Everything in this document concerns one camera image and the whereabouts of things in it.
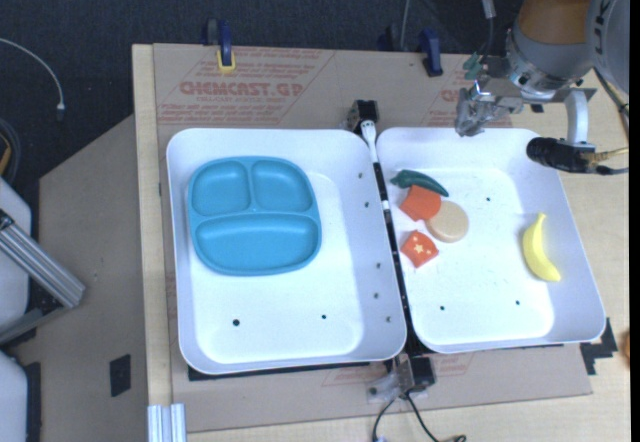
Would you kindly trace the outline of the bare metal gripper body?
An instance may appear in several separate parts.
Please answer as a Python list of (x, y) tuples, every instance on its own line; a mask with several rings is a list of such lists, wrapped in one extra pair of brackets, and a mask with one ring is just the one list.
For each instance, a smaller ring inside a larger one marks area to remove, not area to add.
[(555, 96), (549, 77), (526, 59), (507, 54), (482, 59), (473, 54), (463, 64), (465, 78), (472, 81), (460, 93), (470, 112), (515, 112), (525, 103), (546, 103)]

